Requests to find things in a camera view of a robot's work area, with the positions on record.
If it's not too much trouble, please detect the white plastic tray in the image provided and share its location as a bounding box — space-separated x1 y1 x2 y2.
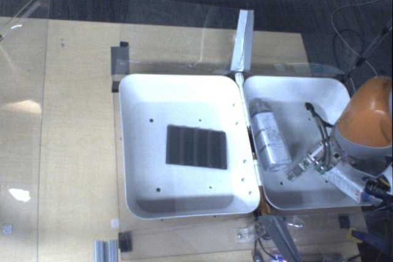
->
118 73 262 221
242 75 383 212

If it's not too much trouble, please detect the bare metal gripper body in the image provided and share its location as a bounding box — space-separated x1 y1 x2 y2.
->
309 140 351 176

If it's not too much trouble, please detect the black cylinder on white bracket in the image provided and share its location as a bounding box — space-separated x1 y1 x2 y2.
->
363 162 393 204

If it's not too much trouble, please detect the silver cylindrical bottle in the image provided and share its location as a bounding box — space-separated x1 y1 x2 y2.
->
249 98 293 173

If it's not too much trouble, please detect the white packet with red print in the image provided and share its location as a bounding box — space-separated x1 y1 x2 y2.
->
322 168 373 204

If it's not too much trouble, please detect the black ribbed rectangular pad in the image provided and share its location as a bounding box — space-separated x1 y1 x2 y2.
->
165 124 228 171

